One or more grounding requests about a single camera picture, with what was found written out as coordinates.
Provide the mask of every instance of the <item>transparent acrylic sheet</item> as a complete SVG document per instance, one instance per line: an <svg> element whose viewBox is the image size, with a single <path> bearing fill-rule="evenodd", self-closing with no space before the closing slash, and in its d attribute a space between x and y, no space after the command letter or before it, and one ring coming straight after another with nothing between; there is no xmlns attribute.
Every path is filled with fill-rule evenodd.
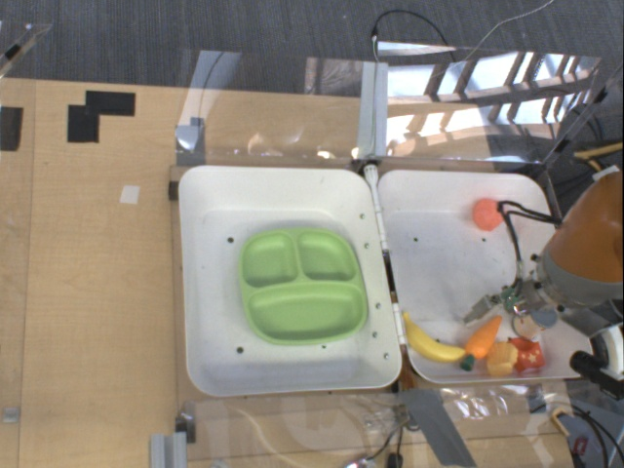
<svg viewBox="0 0 624 468"><path fill-rule="evenodd" d="M373 63L186 55L189 90L175 129L179 166L344 165L357 154L361 92Z"/></svg>
<svg viewBox="0 0 624 468"><path fill-rule="evenodd" d="M388 62L378 156L543 163L603 86L599 58L565 53L381 42L377 54Z"/></svg>
<svg viewBox="0 0 624 468"><path fill-rule="evenodd" d="M0 465L18 466L35 84L24 56L49 26L0 21Z"/></svg>
<svg viewBox="0 0 624 468"><path fill-rule="evenodd" d="M478 466L570 462L566 439L550 420L555 407L568 404L563 382L439 392ZM377 452L376 464L368 466L385 466L397 448L397 427L409 419L391 393L210 400L188 403L184 411L195 424L195 443L188 446L193 468L355 468L355 461ZM417 428L404 430L401 453L404 466L440 466Z"/></svg>

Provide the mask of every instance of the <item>wooden table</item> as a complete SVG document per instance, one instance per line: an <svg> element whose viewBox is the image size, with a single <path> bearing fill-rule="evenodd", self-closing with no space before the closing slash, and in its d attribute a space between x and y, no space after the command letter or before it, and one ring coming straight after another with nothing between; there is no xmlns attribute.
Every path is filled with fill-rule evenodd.
<svg viewBox="0 0 624 468"><path fill-rule="evenodd" d="M34 148L25 141L17 153L3 153L0 160L3 184L7 175L1 172L10 168L10 158L14 160L14 184L6 191L7 196L13 196L14 208L18 208L20 189L28 184L32 172L29 244L16 246L21 251L27 248L29 256L22 293L27 304L25 308L0 305L0 384L15 385L21 380L21 395L0 395L1 407L21 406L19 423L0 424L0 465L147 467L149 436L171 434L177 413L172 224L167 189L170 168L176 162L174 130L188 92L48 81L33 86L22 80L8 81L17 83L5 98L13 96L14 105L24 107L24 119L34 119L35 138ZM99 143L68 143L67 106L84 104L87 90L136 93L136 115L101 116ZM20 92L35 95L29 100L20 97ZM258 102L267 96L272 95L233 94L225 98L228 102L224 105L246 101L250 109L265 111L266 105ZM319 97L313 101L332 103L337 113L332 123L342 120L349 131L357 124L354 100ZM237 117L240 113L231 113L232 119ZM232 134L231 126L226 129ZM349 136L335 150L348 154L351 143ZM32 168L17 160L18 155L29 151L34 154ZM136 204L120 202L127 185L140 188ZM0 207L8 204L5 200ZM6 259L7 251L2 256ZM20 279L12 278L18 275L14 262L0 262L0 269L0 279L16 279L20 285ZM24 311L25 327L20 327ZM5 373L8 368L13 370L11 379ZM315 399L310 400L309 410L297 414L308 417L318 413ZM326 410L328 417L337 413L332 407ZM530 433L523 435L523 429L513 433L513 425L509 425L518 417L497 419L498 426L507 421L509 428L498 429L507 433L492 431L490 437L467 441L479 466L545 462L571 466L566 441L548 418L535 423L522 416L523 429L535 423L528 428ZM209 421L207 428L232 428L220 421ZM259 413L250 424L254 426L248 424L244 431L255 437L247 440L262 446L265 453L228 460L232 468L341 466L338 463L362 453L360 449L338 448L321 453L303 448L297 451L293 443L289 454L270 453L267 446L280 444L277 441L284 439L287 421L269 412ZM474 423L459 425L460 432L463 428L469 433L470 424ZM439 466L418 435L406 437L403 453L407 466ZM208 468L211 462L197 460L189 465Z"/></svg>

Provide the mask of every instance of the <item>white sticker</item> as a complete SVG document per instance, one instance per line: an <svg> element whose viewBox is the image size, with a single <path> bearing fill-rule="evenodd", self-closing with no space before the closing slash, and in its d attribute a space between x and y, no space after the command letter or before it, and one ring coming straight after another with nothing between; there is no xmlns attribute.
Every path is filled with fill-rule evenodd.
<svg viewBox="0 0 624 468"><path fill-rule="evenodd" d="M119 202L126 205L135 205L136 203L138 203L139 191L139 185L124 185L124 188L121 191L121 197L119 198Z"/></svg>

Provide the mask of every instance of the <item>yellow banana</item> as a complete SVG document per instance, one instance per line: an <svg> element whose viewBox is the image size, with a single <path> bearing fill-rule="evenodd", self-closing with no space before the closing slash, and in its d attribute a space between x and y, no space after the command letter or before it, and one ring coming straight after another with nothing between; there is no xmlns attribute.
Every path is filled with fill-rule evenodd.
<svg viewBox="0 0 624 468"><path fill-rule="evenodd" d="M406 334L409 346L418 352L422 357L437 361L439 363L454 363L461 359L465 352L461 347L445 345L433 339L422 330L420 326L413 323L410 314L403 313L403 320L406 323Z"/></svg>

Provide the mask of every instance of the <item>white tray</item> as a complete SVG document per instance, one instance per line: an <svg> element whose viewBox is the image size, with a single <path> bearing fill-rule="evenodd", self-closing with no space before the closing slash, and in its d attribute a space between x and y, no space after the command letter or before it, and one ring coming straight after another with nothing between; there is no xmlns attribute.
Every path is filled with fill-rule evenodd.
<svg viewBox="0 0 624 468"><path fill-rule="evenodd" d="M396 379L401 352L371 193L361 177L343 170L198 167L180 182L179 208L186 364L197 388L223 397L378 388ZM369 316L346 339L275 345L247 323L238 285L243 244L260 231L300 226L341 234L358 258Z"/></svg>
<svg viewBox="0 0 624 468"><path fill-rule="evenodd" d="M499 293L511 284L516 270L513 246L503 224L481 231L472 208L481 198L512 200L545 214L541 188L521 175L394 171L379 182L379 196L401 308L441 341L463 344L478 327L465 328L461 318L484 294ZM553 235L550 224L513 216L527 271L532 254L541 253ZM509 316L499 340L515 336ZM586 336L563 321L541 334L546 366L512 374L509 382L576 377L569 358L576 350L591 353ZM488 375L485 362L471 372L457 364L440 364L410 350L414 369L436 383L500 381Z"/></svg>

